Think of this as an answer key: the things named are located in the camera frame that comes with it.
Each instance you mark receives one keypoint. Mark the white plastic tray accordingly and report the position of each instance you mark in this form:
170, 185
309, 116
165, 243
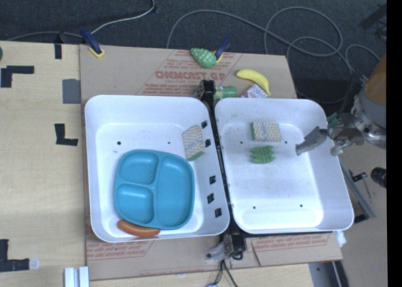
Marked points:
282, 191
141, 116

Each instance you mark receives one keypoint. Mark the pink and white carton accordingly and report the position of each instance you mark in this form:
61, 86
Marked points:
255, 92

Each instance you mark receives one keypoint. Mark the brown cardboard board red print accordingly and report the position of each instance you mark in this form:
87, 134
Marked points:
125, 72

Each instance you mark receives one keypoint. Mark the beige and green carton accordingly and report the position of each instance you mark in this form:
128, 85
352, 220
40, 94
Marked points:
267, 132
193, 142

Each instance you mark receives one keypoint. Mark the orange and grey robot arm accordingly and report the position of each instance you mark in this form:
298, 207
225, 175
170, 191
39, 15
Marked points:
375, 84

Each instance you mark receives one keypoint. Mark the yellow banana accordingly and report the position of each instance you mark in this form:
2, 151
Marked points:
256, 78

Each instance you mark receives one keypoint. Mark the green pea pods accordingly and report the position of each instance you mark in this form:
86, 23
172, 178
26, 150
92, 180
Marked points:
262, 154

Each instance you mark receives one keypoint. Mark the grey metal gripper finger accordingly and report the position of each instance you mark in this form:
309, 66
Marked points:
311, 142
336, 150

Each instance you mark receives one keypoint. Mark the blue divided plate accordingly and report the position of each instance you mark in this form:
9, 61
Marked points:
157, 188

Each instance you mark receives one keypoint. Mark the black cylinder on white bracket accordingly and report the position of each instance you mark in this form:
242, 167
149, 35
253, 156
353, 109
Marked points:
379, 177

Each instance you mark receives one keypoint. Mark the green grapes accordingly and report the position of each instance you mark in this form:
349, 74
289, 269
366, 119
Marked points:
204, 57

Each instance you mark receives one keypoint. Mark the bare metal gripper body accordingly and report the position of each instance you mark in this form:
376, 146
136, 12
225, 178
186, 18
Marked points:
351, 130

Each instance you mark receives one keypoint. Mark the orange sausage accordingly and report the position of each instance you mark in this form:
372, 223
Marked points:
138, 230

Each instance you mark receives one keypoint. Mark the green bottle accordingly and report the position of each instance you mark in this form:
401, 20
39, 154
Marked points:
226, 92

